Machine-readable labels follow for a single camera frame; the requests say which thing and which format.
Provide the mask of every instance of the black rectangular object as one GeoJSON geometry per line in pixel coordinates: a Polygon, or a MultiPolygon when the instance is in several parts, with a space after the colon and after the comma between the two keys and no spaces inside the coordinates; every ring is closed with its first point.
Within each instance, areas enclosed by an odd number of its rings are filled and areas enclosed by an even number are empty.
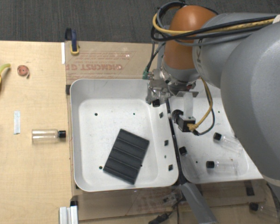
{"type": "Polygon", "coordinates": [[[148,140],[121,129],[103,170],[135,184],[148,145],[148,140]]]}

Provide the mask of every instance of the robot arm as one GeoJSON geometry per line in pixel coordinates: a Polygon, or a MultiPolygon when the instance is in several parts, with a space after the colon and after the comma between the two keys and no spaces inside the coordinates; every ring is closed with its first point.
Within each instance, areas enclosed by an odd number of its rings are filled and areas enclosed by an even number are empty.
{"type": "Polygon", "coordinates": [[[166,44],[147,102],[158,106],[189,92],[199,77],[220,88],[233,131],[280,201],[280,21],[272,24],[276,14],[172,6],[181,8],[169,30],[161,16],[170,5],[154,18],[152,35],[166,44]]]}

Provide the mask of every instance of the clear plastic bottle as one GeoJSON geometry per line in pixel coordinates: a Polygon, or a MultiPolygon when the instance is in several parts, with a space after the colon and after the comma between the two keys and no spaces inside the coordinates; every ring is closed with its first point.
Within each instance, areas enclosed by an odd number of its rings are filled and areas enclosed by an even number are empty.
{"type": "Polygon", "coordinates": [[[238,162],[232,160],[215,160],[206,161],[206,168],[208,173],[237,175],[238,162]]]}
{"type": "Polygon", "coordinates": [[[235,137],[214,133],[213,140],[220,144],[221,147],[233,152],[241,153],[244,150],[239,140],[235,137]]]}
{"type": "Polygon", "coordinates": [[[260,218],[280,221],[280,209],[267,203],[249,203],[249,210],[260,218]]]}
{"type": "Polygon", "coordinates": [[[32,142],[58,141],[60,138],[66,138],[66,131],[57,129],[33,129],[32,142]]]}

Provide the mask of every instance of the wooden table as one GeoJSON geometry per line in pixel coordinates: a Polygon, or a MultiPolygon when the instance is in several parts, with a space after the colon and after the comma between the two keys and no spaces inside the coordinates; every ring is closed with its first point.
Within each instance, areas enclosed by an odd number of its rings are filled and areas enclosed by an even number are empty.
{"type": "MultiPolygon", "coordinates": [[[[59,207],[69,206],[75,194],[70,135],[57,143],[33,144],[31,131],[56,128],[69,132],[70,107],[61,43],[0,41],[0,66],[5,63],[11,63],[11,68],[3,71],[0,86],[0,224],[57,224],[59,207]],[[17,74],[19,65],[29,67],[29,78],[17,74]],[[14,134],[14,111],[21,112],[20,134],[14,134]]],[[[263,193],[273,204],[268,187],[263,193]]],[[[215,206],[212,210],[220,223],[265,223],[249,214],[246,203],[215,206]]],[[[176,223],[174,215],[168,223],[176,223]]],[[[184,211],[181,216],[196,223],[191,212],[184,211]]],[[[152,214],[81,223],[141,224],[155,217],[152,214]]]]}

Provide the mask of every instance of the gray carpet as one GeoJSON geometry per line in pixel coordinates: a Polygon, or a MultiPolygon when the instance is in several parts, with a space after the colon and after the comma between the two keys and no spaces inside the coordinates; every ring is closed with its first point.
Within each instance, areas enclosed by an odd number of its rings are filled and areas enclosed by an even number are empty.
{"type": "MultiPolygon", "coordinates": [[[[0,40],[151,42],[157,7],[173,0],[0,0],[0,40]]],[[[186,0],[219,13],[280,13],[280,0],[186,0]]]]}

